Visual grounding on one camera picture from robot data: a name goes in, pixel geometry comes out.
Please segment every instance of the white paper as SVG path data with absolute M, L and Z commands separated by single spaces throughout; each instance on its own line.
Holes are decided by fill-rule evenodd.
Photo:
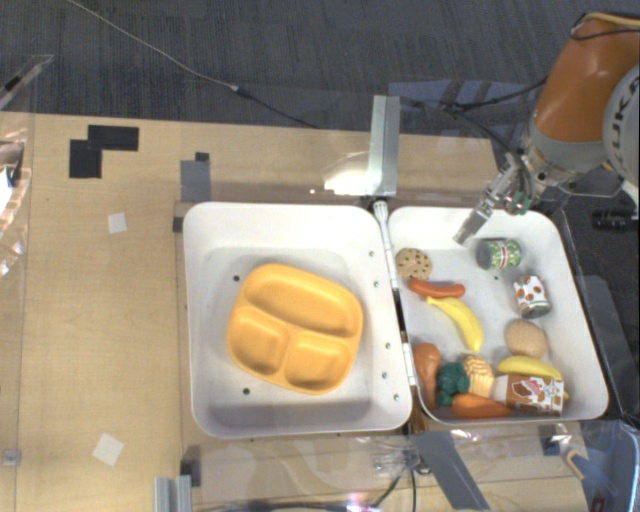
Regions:
M 116 465 L 118 457 L 120 457 L 122 448 L 124 448 L 124 443 L 109 434 L 102 434 L 92 455 L 99 461 L 113 467 Z
M 109 215 L 109 233 L 112 235 L 122 233 L 127 230 L 127 219 L 124 213 L 114 213 Z

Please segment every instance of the table surface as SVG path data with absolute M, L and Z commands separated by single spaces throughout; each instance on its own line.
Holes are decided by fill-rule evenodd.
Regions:
M 86 139 L 89 124 L 139 127 L 139 149 L 104 151 L 102 179 L 70 179 L 69 141 Z M 153 479 L 176 477 L 191 446 L 185 446 L 184 433 L 192 419 L 181 413 L 180 255 L 172 232 L 180 161 L 209 153 L 213 186 L 220 190 L 245 187 L 244 193 L 251 193 L 271 187 L 308 196 L 345 158 L 353 163 L 365 155 L 366 160 L 368 140 L 369 134 L 360 132 L 35 117 L 18 512 L 150 511 Z M 486 141 L 401 136 L 402 189 L 455 202 L 475 196 L 494 172 Z M 125 214 L 127 229 L 110 234 L 108 217 L 117 213 Z M 7 389 L 3 383 L 3 392 Z M 92 457 L 105 433 L 124 445 L 113 466 Z M 201 436 L 197 442 L 222 474 L 216 489 L 196 491 L 209 503 L 234 493 L 242 498 L 247 489 L 255 495 L 275 488 L 284 493 L 287 485 L 292 492 L 321 488 L 330 496 L 335 485 L 312 485 L 319 472 L 354 465 L 358 472 L 360 459 L 347 437 L 322 448 L 310 469 L 308 454 L 292 451 L 289 441 L 272 443 L 267 452 L 258 443 L 244 443 L 245 457 L 234 458 L 239 445 L 192 434 Z M 559 458 L 542 456 L 535 429 L 519 435 L 531 436 L 519 457 L 493 450 L 493 456 L 474 452 L 467 462 L 474 475 L 481 475 L 480 489 L 492 506 L 582 510 L 579 480 Z M 10 488 L 4 480 L 0 485 Z M 544 493 L 531 493 L 534 480 Z M 420 477 L 418 486 L 423 503 L 448 508 L 433 476 Z M 389 510 L 407 510 L 410 501 L 405 486 L 386 503 Z

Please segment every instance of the toy banana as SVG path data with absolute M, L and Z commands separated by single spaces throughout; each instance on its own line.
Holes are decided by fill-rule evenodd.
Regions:
M 539 359 L 528 356 L 511 356 L 500 361 L 498 371 L 501 373 L 517 373 L 532 377 L 548 377 L 562 380 L 562 374 L 553 366 L 543 363 Z
M 482 346 L 482 326 L 473 311 L 459 299 L 446 297 L 444 299 L 426 298 L 427 304 L 433 304 L 446 313 L 462 331 L 465 344 L 471 352 L 478 352 Z

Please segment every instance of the soda can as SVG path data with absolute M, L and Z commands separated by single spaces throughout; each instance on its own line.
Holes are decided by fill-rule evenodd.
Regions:
M 515 283 L 516 300 L 522 318 L 539 318 L 551 310 L 542 280 L 536 275 L 522 276 Z
M 480 240 L 476 248 L 476 261 L 485 270 L 517 267 L 521 255 L 520 245 L 511 239 Z

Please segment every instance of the red sausage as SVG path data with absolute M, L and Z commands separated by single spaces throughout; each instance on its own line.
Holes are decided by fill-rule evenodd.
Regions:
M 465 289 L 461 284 L 451 284 L 447 286 L 437 286 L 427 283 L 422 279 L 412 277 L 409 279 L 409 290 L 422 297 L 433 297 L 434 299 L 444 299 L 445 297 L 462 297 Z

